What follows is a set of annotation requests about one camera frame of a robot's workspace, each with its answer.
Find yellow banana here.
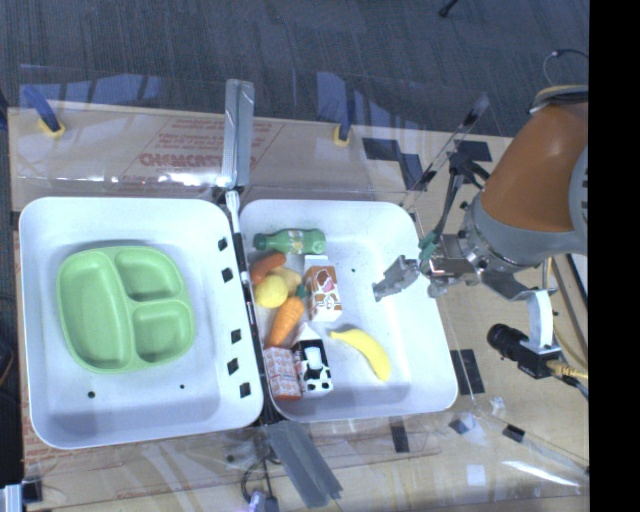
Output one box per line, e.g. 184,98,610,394
328,326,392,384

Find pale yellow potato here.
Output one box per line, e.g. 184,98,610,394
272,265,303,297

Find brown cardboard board red print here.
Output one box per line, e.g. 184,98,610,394
7,102,590,512

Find orange and white carton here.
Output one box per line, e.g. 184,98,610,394
262,345,304,402

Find small orange carrot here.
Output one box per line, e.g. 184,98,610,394
249,251,288,287

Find black block with thin wires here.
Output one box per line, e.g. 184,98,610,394
248,490,281,512

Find green plastic bottle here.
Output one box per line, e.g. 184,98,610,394
252,228,328,257

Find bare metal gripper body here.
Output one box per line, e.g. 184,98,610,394
422,232,502,292

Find green divided plate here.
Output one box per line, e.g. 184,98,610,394
55,245,197,375

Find large orange carrot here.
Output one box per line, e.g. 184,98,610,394
265,283,311,350

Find white plastic tray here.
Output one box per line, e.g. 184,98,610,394
18,195,265,451
238,198,460,425

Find brown and white carton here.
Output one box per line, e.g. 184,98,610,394
302,254,345,323

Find yellow lemon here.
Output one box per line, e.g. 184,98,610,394
253,274,290,310

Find black cylinder on white bracket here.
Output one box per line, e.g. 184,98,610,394
486,287,564,381

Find black and white milk carton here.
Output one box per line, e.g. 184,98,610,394
290,322,335,399

